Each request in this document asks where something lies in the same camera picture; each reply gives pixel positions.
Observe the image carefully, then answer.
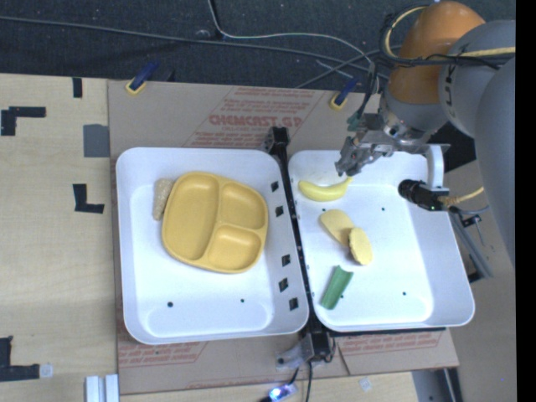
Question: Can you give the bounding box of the yellow banana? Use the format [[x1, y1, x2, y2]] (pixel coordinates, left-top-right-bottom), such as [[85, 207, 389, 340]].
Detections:
[[297, 176, 354, 203]]

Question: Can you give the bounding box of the thin black rod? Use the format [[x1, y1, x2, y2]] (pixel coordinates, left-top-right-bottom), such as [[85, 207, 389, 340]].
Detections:
[[277, 140, 319, 334]]

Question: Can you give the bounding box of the white plastic tray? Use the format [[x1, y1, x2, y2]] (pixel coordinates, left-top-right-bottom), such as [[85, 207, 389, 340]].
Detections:
[[287, 148, 477, 333], [115, 147, 311, 346]]

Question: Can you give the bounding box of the black block with wires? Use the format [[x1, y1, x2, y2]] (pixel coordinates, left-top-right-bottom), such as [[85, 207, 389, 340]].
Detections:
[[299, 328, 336, 363], [264, 126, 291, 155]]

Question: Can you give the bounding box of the black cylinder on white bracket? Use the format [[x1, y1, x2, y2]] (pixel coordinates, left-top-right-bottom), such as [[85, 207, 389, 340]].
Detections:
[[397, 143, 452, 212]]

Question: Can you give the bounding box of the brown cardboard board red print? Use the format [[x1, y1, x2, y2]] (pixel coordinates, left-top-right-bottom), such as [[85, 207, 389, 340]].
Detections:
[[106, 80, 461, 395]]

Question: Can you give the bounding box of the green celery stick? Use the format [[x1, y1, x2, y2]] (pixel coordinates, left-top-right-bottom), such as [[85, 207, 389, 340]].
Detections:
[[320, 265, 354, 311]]

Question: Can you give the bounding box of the yellow divided plate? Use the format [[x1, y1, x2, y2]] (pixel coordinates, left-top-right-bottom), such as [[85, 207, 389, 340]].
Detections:
[[161, 171, 270, 275]]

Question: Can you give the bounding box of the beige textured bread stick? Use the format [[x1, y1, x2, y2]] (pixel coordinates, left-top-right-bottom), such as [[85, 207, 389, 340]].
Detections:
[[152, 178, 175, 221]]

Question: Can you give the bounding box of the pale yellow oval slice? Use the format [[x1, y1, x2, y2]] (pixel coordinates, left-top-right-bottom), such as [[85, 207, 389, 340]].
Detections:
[[319, 209, 357, 245]]

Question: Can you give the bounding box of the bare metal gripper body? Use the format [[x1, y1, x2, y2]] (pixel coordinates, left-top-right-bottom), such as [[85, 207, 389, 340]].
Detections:
[[348, 112, 421, 158]]

